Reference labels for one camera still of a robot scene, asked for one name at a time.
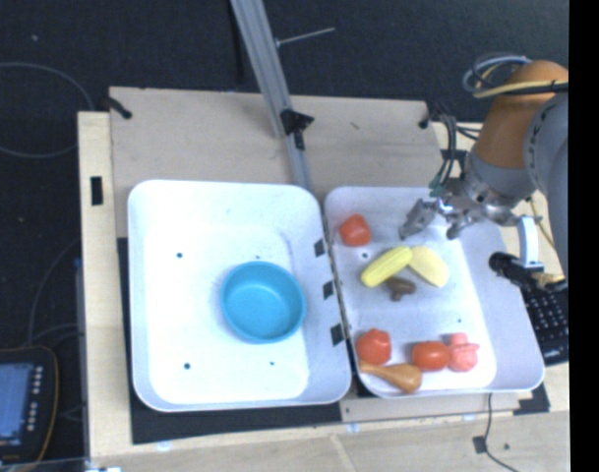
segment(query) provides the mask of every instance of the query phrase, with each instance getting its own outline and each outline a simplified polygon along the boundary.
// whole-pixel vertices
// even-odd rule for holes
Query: white surface
[[[411,362],[411,348],[426,340],[448,341],[455,332],[466,332],[478,343],[478,364],[467,373],[449,369],[424,373],[413,395],[383,380],[361,374],[363,384],[381,397],[423,396],[476,390],[527,390],[541,383],[544,365],[521,296],[516,287],[494,276],[489,257],[505,249],[499,228],[481,223],[456,240],[446,237],[447,224],[437,216],[424,231],[400,241],[397,228],[415,202],[428,198],[425,188],[343,187],[326,198],[332,254],[340,282],[341,299],[353,342],[370,328],[389,333],[389,364]],[[365,247],[346,247],[338,226],[352,213],[360,213],[372,230]],[[359,275],[379,254],[399,245],[425,245],[448,264],[450,277],[435,287],[405,268],[398,275],[412,280],[417,290],[393,302],[384,285],[368,288]]]
[[[129,197],[133,379],[160,411],[327,403],[350,384],[319,206],[295,186],[147,181]],[[224,276],[248,261],[289,270],[307,299],[301,329],[249,344],[219,309]]]

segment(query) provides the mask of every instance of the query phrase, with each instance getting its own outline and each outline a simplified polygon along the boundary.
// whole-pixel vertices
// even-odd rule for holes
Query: black clamp
[[[290,109],[281,112],[280,117],[286,135],[292,135],[295,139],[295,146],[299,148],[299,150],[305,150],[306,144],[303,140],[303,130],[310,126],[315,118],[310,117],[309,115],[300,114],[299,112],[294,112]]]

